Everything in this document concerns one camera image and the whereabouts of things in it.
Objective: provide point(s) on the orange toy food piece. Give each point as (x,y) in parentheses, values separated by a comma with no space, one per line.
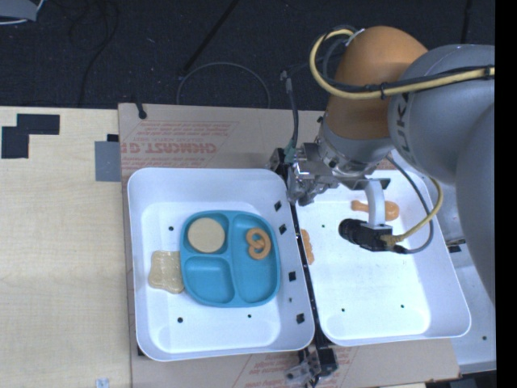
(308,247)

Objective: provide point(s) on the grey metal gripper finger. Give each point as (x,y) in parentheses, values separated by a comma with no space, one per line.
(294,190)
(311,195)

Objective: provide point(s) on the blue divided plate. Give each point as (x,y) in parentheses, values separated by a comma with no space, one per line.
(210,281)

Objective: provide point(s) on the thin black rod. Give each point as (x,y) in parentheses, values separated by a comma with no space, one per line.
(308,289)

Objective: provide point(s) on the white plastic tray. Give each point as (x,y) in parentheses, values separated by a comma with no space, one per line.
(375,293)
(226,334)

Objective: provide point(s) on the brown cardboard board red print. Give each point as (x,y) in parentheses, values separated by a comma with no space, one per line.
(250,140)

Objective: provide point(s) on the beige bread slice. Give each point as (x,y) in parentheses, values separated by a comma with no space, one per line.
(165,273)

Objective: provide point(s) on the beige round biscuit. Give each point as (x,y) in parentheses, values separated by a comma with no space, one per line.
(206,235)

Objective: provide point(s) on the orange pretzel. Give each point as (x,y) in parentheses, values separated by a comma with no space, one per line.
(256,252)

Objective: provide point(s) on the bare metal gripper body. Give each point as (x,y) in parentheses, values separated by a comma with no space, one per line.
(319,168)

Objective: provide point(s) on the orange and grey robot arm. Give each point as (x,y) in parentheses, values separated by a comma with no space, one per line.
(440,136)

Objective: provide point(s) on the black cylinder on white bracket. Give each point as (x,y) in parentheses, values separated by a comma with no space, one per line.
(367,234)

